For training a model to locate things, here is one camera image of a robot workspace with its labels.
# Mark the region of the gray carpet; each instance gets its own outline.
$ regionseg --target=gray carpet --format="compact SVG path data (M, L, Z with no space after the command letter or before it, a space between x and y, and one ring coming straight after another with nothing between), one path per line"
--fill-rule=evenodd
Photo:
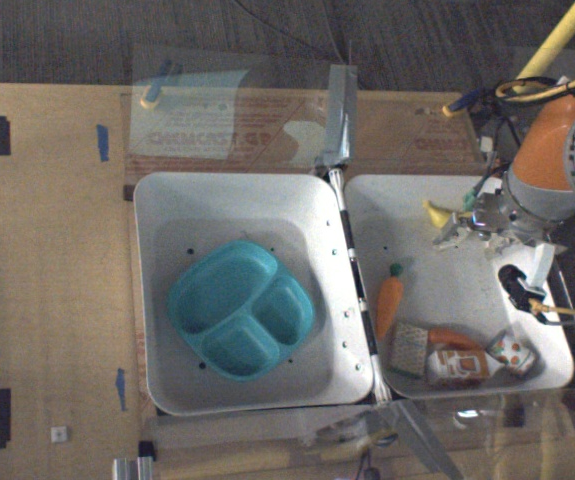
M336 60L320 0L241 1ZM351 45L366 88L462 91L515 76L574 0L325 1L335 41L343 56ZM132 83L156 70L135 52L147 57L156 45L325 57L229 0L0 0L0 82ZM569 49L575 69L575 38ZM294 73L302 65L274 68ZM275 84L298 87L306 78Z

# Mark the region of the carrot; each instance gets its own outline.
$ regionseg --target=carrot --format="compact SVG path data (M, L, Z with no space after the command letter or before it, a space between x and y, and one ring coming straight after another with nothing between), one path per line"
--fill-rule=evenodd
M428 342L432 345L447 345L453 350L483 350L483 347L469 336L443 327L431 329Z
M387 331L394 324L398 305L403 298L403 283L398 276L402 273L402 267L395 263L390 267L391 277L383 281L378 293L376 303L376 338L382 340Z

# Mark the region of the bottle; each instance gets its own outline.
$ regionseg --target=bottle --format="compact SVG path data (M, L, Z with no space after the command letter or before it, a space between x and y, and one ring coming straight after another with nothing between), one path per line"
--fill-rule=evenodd
M398 305L403 298L404 287L399 279L403 267L394 263L389 267L390 277L383 281L376 303L376 338L382 340L394 324Z

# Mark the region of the orange object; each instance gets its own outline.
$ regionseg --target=orange object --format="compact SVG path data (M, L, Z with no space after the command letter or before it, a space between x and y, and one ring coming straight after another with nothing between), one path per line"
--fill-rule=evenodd
M564 166L565 141L575 122L575 96L547 103L514 159L516 177L533 187L570 191Z
M432 345L447 345L452 350L483 350L483 347L469 336L442 327L431 329L428 341Z
M403 283L398 278L403 271L402 266L394 263L389 268L389 271L391 277L383 281L376 304L376 338L379 340L382 340L387 335L387 331L394 324L398 305L404 293Z

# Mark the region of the yellow pole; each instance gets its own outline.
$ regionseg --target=yellow pole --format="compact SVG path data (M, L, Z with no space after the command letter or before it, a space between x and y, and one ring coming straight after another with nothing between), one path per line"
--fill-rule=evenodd
M575 35L575 2L567 11L560 23L545 40L527 66L521 71L518 78L540 76L554 62L562 49Z

